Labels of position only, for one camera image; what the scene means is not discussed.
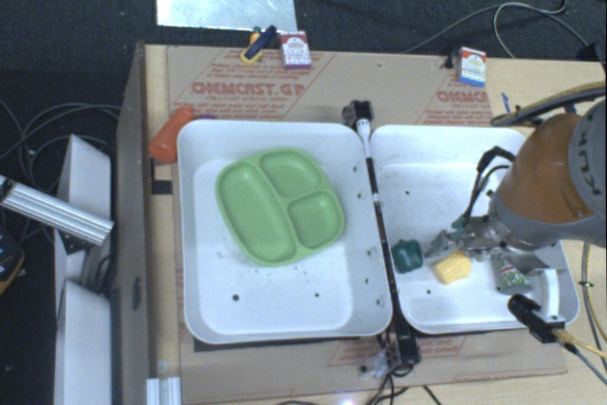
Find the small green object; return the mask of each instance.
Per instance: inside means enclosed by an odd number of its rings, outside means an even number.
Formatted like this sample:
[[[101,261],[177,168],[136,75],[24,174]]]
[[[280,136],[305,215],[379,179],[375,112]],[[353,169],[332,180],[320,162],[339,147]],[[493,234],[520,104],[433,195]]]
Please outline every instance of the small green object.
[[[256,264],[290,264],[334,243],[345,217],[331,183],[308,153],[295,148],[241,158],[215,182],[231,235]]]
[[[392,258],[395,261],[396,271],[398,273],[407,273],[416,268],[420,268],[424,259],[421,256],[421,247],[417,240],[399,240],[392,247]]]
[[[450,233],[450,237],[452,240],[459,240],[464,234],[464,230],[466,229],[464,223],[466,221],[465,216],[462,214],[459,218],[451,223],[451,227],[453,228],[453,232]]]

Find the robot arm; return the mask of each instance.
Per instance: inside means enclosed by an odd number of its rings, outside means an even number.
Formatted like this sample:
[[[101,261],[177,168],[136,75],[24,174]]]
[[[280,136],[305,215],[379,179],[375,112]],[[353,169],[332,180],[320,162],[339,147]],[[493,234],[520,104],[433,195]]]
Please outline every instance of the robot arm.
[[[464,213],[454,231],[438,234],[425,256],[435,263],[458,249],[479,254],[501,247],[522,251],[530,261],[531,250],[560,239],[605,247],[605,100],[583,117],[563,113],[540,124],[487,214]]]

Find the dark floor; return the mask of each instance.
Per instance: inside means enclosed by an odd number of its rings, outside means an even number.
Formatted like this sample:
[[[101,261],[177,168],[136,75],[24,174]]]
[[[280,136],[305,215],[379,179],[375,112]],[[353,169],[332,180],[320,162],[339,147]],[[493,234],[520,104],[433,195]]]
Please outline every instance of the dark floor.
[[[561,0],[295,0],[298,24],[313,49],[402,52],[478,9],[517,1],[557,9]],[[0,0],[0,100],[27,124],[36,114],[66,102],[120,105],[137,40],[148,43],[243,46],[243,33],[161,28],[156,0]],[[505,57],[493,33],[492,12],[479,15],[428,43],[418,53],[449,54],[461,45]],[[605,59],[605,1],[569,0],[559,16]],[[509,9],[502,34],[521,58],[574,60],[581,41],[544,16]],[[0,174],[29,181],[16,152],[9,115],[0,108]],[[113,121],[87,112],[58,120],[38,134],[31,148],[70,132],[110,142]],[[36,180],[52,185],[60,171],[62,143],[39,158]],[[24,221],[6,215],[19,236]],[[0,296],[0,405],[52,401],[54,350],[52,255],[41,233],[23,244],[26,275]]]

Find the red and white box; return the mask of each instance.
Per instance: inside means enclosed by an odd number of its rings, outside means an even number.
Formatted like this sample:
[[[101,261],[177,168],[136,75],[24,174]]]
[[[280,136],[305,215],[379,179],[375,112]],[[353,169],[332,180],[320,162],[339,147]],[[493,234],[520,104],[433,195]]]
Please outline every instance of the red and white box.
[[[285,69],[312,67],[307,36],[302,30],[280,33],[281,52]]]
[[[462,47],[459,50],[458,80],[473,86],[485,86],[487,55],[483,51]]]

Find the black cable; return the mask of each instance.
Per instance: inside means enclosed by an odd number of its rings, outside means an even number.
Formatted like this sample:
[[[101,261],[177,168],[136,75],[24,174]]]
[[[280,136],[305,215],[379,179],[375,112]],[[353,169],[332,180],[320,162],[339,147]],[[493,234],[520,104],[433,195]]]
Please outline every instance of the black cable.
[[[311,401],[301,401],[301,400],[287,400],[277,403],[276,405],[318,405],[318,403],[313,403]]]
[[[48,243],[50,243],[51,245],[54,245],[55,244],[55,238],[50,233],[50,231],[52,231],[54,229],[50,228],[50,227],[47,227],[45,225],[42,225],[40,228],[41,228],[42,234],[45,236],[45,239],[48,241]]]
[[[23,243],[23,242],[26,242],[26,241],[27,241],[29,238],[31,238],[31,237],[33,237],[33,236],[37,235],[38,233],[42,232],[42,231],[43,231],[43,229],[44,229],[44,228],[43,228],[43,225],[42,225],[42,224],[39,224],[39,226],[38,226],[38,228],[37,228],[36,230],[32,230],[30,233],[28,233],[28,234],[27,234],[27,235],[26,235],[26,236],[23,238],[22,243]]]
[[[43,117],[44,115],[46,115],[47,113],[49,113],[50,111],[62,108],[62,107],[68,107],[68,106],[74,106],[76,105],[78,108],[69,110],[68,112],[62,113],[59,116],[53,117],[50,120],[45,121],[44,123],[42,123],[41,125],[39,125],[38,127],[32,129],[31,131],[29,130],[29,128],[31,127],[32,123],[35,122],[37,119]],[[20,147],[23,146],[24,143],[26,143],[31,137],[33,137],[35,134],[37,134],[38,132],[40,132],[43,128],[47,127],[50,123],[53,123],[57,120],[60,120],[63,117],[67,117],[69,115],[73,115],[85,110],[100,110],[103,113],[105,113],[106,115],[111,116],[114,119],[118,119],[118,116],[116,114],[113,114],[111,112],[109,112],[109,110],[117,110],[119,109],[117,106],[114,105],[93,105],[93,104],[87,104],[87,103],[66,103],[64,105],[57,105],[57,106],[53,106],[51,108],[48,108],[47,110],[43,111],[42,113],[38,114],[32,121],[29,122],[28,126],[26,127],[26,129],[24,130],[24,136],[21,137],[21,139],[19,139],[17,142],[15,142],[13,145],[11,145],[7,151],[4,152],[4,154],[0,155],[0,160],[3,160],[4,158],[6,158],[9,154],[11,154],[15,149],[18,149]]]
[[[28,239],[29,226],[31,225],[31,219],[27,218],[26,222],[21,229],[21,236],[19,237],[19,245],[23,245],[23,243]]]
[[[434,400],[434,403],[435,403],[436,405],[443,405],[443,404],[440,402],[440,400],[439,400],[439,399],[436,397],[436,395],[435,395],[435,394],[432,392],[432,390],[431,390],[429,387],[427,387],[426,385],[424,385],[424,386],[423,386],[423,389],[424,389],[424,390],[426,390],[426,393],[427,393],[428,395],[430,395],[430,398],[431,398],[432,400]]]
[[[50,188],[43,188],[42,186],[40,186],[40,184],[38,184],[36,182],[36,177],[34,176],[33,170],[34,170],[34,164],[36,163],[37,158],[49,146],[51,146],[51,145],[53,145],[53,144],[55,144],[57,142],[61,142],[63,140],[68,140],[70,137],[71,136],[60,136],[60,137],[52,138],[51,140],[47,140],[40,147],[38,147],[38,149],[36,149],[34,151],[34,154],[32,154],[29,157],[27,176],[28,176],[29,182],[31,182],[32,186],[34,186],[36,189],[39,189],[39,190],[42,190],[42,191],[46,191],[46,192],[50,192],[51,189],[52,189],[52,186]],[[83,136],[83,135],[77,135],[76,137],[81,138],[82,140],[86,140],[88,142],[95,142],[95,143],[97,143],[98,144],[98,147],[97,147],[98,149],[103,149],[105,146],[107,146],[107,142],[105,140],[102,140],[101,138],[91,137],[91,136]]]
[[[394,371],[392,372],[392,376],[393,377],[397,377],[397,378],[405,378],[407,375],[409,375],[411,373],[411,371],[414,370],[413,366],[409,366],[407,369],[399,372],[399,369],[395,368]]]
[[[5,112],[7,112],[7,114],[9,115],[10,121],[12,121],[15,128],[17,129],[17,132],[19,132],[19,138],[22,138],[23,137],[23,127],[21,126],[21,123],[19,123],[19,120],[17,119],[17,117],[15,117],[14,112],[9,108],[9,106],[2,99],[0,99],[0,106],[2,106],[2,108],[4,108],[4,110],[5,110]]]
[[[401,388],[401,389],[400,389],[398,392],[395,392],[395,393],[393,393],[393,394],[386,395],[386,396],[381,396],[381,397],[380,397],[380,398],[379,398],[379,399],[376,401],[375,405],[377,405],[379,402],[381,402],[381,401],[383,401],[383,400],[387,400],[388,398],[390,398],[390,403],[392,404],[392,403],[394,403],[394,399],[395,399],[397,396],[401,396],[401,395],[405,394],[405,393],[407,392],[407,390],[409,390],[409,387],[408,387],[408,386],[406,386],[406,387],[404,387],[404,388]]]
[[[386,347],[386,340],[383,339],[380,334],[376,335],[376,340],[377,340],[377,344],[379,344],[379,347],[381,349],[384,349]]]
[[[523,125],[542,123],[540,115],[551,112],[557,108],[566,107],[583,101],[593,101],[605,96],[605,83],[590,83],[579,89],[567,90],[545,100],[535,102],[526,107],[517,107],[512,113],[499,115],[491,120],[494,127],[508,127],[512,125]]]
[[[95,282],[97,282],[99,280],[99,276],[101,274],[101,267],[105,262],[108,262],[110,259],[111,255],[106,255],[103,258],[101,258],[99,264],[97,265],[97,271],[95,272]]]
[[[49,113],[52,113],[56,110],[64,109],[64,108],[66,108],[68,110],[63,113],[60,113],[59,115],[52,117],[49,120],[46,120],[45,122],[41,123],[35,129],[32,129],[32,127],[34,126],[34,124],[36,122],[38,122],[38,120],[43,119]],[[104,115],[107,115],[107,116],[117,120],[118,116],[110,111],[113,109],[119,109],[119,108],[114,105],[94,105],[94,104],[88,104],[88,103],[64,103],[61,105],[55,105],[50,108],[47,108],[47,110],[42,111],[36,117],[34,117],[28,123],[28,125],[26,126],[26,128],[24,130],[24,134],[22,136],[22,143],[20,144],[21,150],[19,151],[19,162],[21,164],[22,171],[24,172],[26,178],[28,179],[28,182],[30,182],[31,184],[35,184],[35,182],[33,180],[33,175],[27,169],[27,167],[29,167],[30,164],[26,163],[26,161],[29,161],[31,158],[30,150],[29,150],[29,146],[28,146],[28,139],[31,135],[33,135],[34,133],[42,130],[43,128],[47,127],[48,125],[55,123],[63,118],[69,117],[71,115],[77,115],[77,114],[80,114],[81,112],[89,111],[89,110],[99,110]]]
[[[382,394],[382,392],[384,391],[384,389],[386,388],[386,385],[388,384],[388,381],[392,381],[392,375],[388,374],[386,375],[386,377],[383,379],[383,381],[381,382],[381,385],[379,385],[379,388],[376,391],[376,394],[373,395],[373,397],[367,401],[366,405],[375,405],[376,400],[379,398],[379,396]]]
[[[495,157],[502,157],[502,158],[505,158],[506,160],[509,160],[510,162],[514,161],[514,158],[515,158],[514,154],[512,154],[511,152],[509,152],[505,149],[502,149],[501,147],[498,147],[497,145],[495,147],[493,147],[492,149],[489,149],[488,151],[486,151],[481,156],[481,158],[479,159],[478,164],[476,166],[477,174],[476,174],[476,178],[474,179],[472,191],[470,193],[469,204],[466,207],[466,209],[464,210],[464,212],[462,213],[462,215],[460,216],[460,218],[462,219],[462,222],[461,222],[462,228],[465,228],[466,225],[468,224],[468,222],[470,221],[470,217],[472,215],[472,209],[474,208],[474,203],[476,202],[481,191],[487,184],[488,177],[493,172],[495,172],[497,169],[504,169],[505,167],[507,167],[507,166],[496,166],[495,168],[491,169],[491,171],[487,174],[485,179],[482,179],[483,172],[485,171],[485,169],[488,167],[488,165],[491,163],[491,161]]]
[[[383,398],[390,398],[390,405],[393,405],[395,402],[395,381],[392,378],[392,375],[388,375],[388,381],[390,383],[390,394],[387,396],[381,396],[376,400],[374,405],[377,405]]]
[[[571,26],[569,26],[567,23],[565,23],[564,21],[562,21],[561,19],[559,19],[558,17],[555,17],[556,14],[560,14],[563,13],[567,7],[568,4],[568,0],[561,0],[561,6],[556,9],[556,10],[546,10],[546,9],[538,9],[535,8],[533,6],[530,6],[528,4],[524,4],[522,2],[504,2],[502,4],[495,4],[492,6],[488,6],[482,9],[478,9],[475,12],[472,12],[468,15],[466,15],[465,17],[462,17],[461,19],[455,21],[453,24],[447,26],[446,28],[442,29],[441,31],[437,32],[436,34],[434,34],[433,36],[429,37],[428,39],[426,39],[425,41],[422,41],[421,43],[409,47],[408,49],[406,49],[405,51],[403,51],[403,54],[408,54],[411,52],[414,52],[418,49],[420,49],[421,47],[431,43],[432,41],[434,41],[435,39],[447,34],[449,31],[457,28],[458,26],[464,24],[465,22],[467,22],[468,20],[477,17],[481,14],[484,14],[486,12],[490,12],[492,10],[495,10],[495,14],[493,17],[493,28],[496,34],[496,38],[498,40],[498,42],[500,43],[500,45],[504,48],[504,50],[506,51],[506,53],[508,53],[508,55],[510,55],[511,57],[514,57],[514,55],[510,52],[510,50],[504,45],[504,43],[502,42],[499,32],[497,30],[497,17],[499,16],[499,13],[501,10],[503,9],[511,9],[511,8],[515,8],[515,9],[527,9],[527,10],[532,10],[536,13],[539,13],[540,15],[543,15],[545,17],[547,17],[548,19],[551,19],[552,21],[556,22],[557,24],[561,25],[563,28],[567,29],[571,34],[573,34],[578,41],[581,42],[581,44],[583,46],[587,46],[588,42],[577,32],[575,31]]]

